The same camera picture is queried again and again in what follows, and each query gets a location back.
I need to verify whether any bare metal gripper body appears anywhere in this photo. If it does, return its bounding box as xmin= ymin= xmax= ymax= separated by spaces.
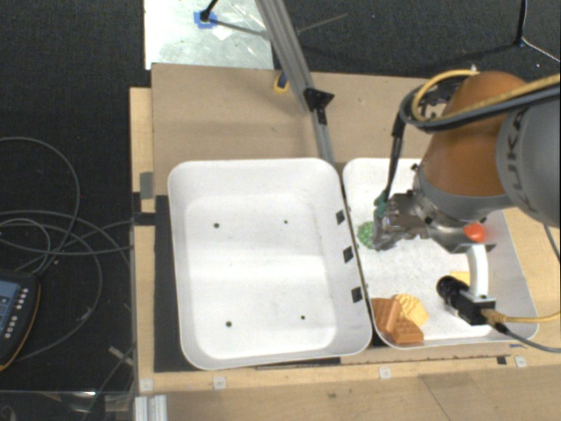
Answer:
xmin=372 ymin=192 xmax=434 ymax=253

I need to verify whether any green broccoli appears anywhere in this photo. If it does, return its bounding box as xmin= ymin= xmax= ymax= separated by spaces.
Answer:
xmin=356 ymin=221 xmax=377 ymax=250

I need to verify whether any white plastic tray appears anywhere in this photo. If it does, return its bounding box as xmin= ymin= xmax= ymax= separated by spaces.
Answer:
xmin=167 ymin=157 xmax=374 ymax=371
xmin=341 ymin=157 xmax=540 ymax=350

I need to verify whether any yellow waffle biscuit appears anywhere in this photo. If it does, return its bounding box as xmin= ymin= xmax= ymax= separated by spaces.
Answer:
xmin=394 ymin=293 xmax=430 ymax=328

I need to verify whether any orange bread slice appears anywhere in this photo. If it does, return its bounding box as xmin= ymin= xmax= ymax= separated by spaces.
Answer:
xmin=370 ymin=297 xmax=425 ymax=346

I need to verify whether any brown cardboard board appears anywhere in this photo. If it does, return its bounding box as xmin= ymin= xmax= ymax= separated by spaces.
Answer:
xmin=151 ymin=62 xmax=561 ymax=375

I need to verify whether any black cylinder on white bracket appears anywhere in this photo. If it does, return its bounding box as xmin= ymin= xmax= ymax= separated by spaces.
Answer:
xmin=436 ymin=243 xmax=499 ymax=326

